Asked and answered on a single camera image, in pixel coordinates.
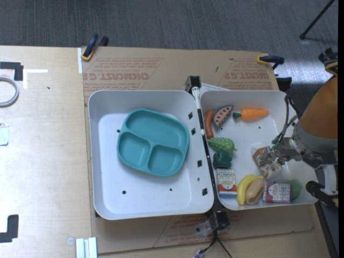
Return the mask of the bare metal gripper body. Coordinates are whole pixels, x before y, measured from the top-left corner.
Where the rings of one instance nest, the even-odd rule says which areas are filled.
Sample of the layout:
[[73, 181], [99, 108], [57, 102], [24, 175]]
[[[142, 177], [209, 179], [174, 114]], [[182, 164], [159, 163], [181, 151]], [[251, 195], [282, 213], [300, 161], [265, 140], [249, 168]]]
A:
[[302, 159], [300, 149], [298, 149], [298, 147], [295, 146], [295, 143], [291, 137], [284, 137], [283, 139], [278, 139], [277, 143], [277, 156], [285, 157], [286, 161], [300, 161]]

